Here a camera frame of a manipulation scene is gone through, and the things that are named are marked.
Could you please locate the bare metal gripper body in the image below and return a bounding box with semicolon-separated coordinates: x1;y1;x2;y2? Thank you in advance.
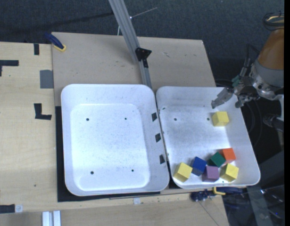
233;75;284;103

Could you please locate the yellow cube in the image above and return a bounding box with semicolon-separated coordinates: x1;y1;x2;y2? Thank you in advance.
211;111;230;127
219;163;240;183
173;162;193;183

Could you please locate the white plastic tray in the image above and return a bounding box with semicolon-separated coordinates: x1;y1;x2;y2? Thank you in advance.
60;83;170;197
155;86;261;190

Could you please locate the orange cube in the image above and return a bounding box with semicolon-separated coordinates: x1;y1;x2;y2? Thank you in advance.
219;147;237;163

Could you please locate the green cube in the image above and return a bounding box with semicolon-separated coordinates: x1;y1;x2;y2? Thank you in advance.
207;152;226;168

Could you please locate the blue cube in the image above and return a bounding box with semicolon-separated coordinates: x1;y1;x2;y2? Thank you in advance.
191;156;207;177

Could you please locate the purple cube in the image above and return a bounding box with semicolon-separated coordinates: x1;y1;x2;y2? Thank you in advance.
201;165;220;183

